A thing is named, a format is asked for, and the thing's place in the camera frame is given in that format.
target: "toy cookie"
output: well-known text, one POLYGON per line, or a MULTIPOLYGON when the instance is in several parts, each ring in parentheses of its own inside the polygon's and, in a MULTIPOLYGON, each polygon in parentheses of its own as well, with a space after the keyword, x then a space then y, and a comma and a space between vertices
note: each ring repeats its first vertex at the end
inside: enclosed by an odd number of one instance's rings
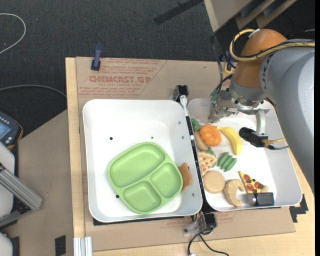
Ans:
POLYGON ((226 181, 224 176, 217 171, 208 171, 203 177, 204 188, 211 194, 217 194, 225 189, 226 181))
POLYGON ((184 190, 187 186, 189 186, 192 183, 189 166, 187 163, 183 163, 181 166, 178 167, 178 169, 182 175, 182 179, 183 179, 182 190, 184 190))

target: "toy orange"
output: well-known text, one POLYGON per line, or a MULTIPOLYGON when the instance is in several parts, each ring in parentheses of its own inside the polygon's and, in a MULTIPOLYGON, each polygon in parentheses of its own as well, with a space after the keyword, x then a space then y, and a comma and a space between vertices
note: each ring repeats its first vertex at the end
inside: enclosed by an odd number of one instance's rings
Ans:
POLYGON ((206 124, 200 129, 201 138, 208 146, 216 147, 221 143, 221 133, 216 126, 206 124))

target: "toy banana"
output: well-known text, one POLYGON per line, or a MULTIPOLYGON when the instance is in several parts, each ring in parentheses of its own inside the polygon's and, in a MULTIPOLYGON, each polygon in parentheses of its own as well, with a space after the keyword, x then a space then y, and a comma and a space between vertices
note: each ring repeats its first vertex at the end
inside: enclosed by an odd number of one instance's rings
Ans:
POLYGON ((242 152, 242 140, 240 135, 231 127, 217 127, 217 129, 229 138, 232 143, 234 154, 239 156, 242 152))

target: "white cable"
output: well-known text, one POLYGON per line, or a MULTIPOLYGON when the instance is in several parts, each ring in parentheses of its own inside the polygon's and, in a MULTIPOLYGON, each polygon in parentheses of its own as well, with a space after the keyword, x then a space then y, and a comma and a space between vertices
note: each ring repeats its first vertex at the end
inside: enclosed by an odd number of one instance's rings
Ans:
POLYGON ((15 15, 15 14, 11 14, 11 13, 0 13, 0 16, 13 16, 13 17, 16 17, 18 18, 22 24, 23 24, 23 27, 24 27, 24 32, 23 32, 23 35, 21 36, 21 38, 15 42, 13 45, 9 46, 8 48, 4 49, 3 51, 0 51, 0 55, 3 54, 4 52, 8 51, 9 49, 11 49, 12 47, 15 47, 17 44, 19 44, 22 39, 24 39, 25 35, 26 35, 26 32, 27 32, 27 26, 26 26, 26 23, 24 22, 24 20, 22 18, 20 18, 19 16, 15 15))

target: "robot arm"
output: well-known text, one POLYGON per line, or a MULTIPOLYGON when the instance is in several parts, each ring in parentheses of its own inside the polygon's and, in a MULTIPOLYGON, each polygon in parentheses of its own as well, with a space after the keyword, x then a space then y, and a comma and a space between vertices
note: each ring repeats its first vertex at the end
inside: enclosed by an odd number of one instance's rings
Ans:
POLYGON ((230 89, 212 94, 210 121, 237 112, 250 114, 263 100, 271 100, 285 139, 315 193, 314 41, 249 29, 235 36, 230 53, 238 65, 230 89), (252 34, 238 57, 233 44, 244 33, 252 34))

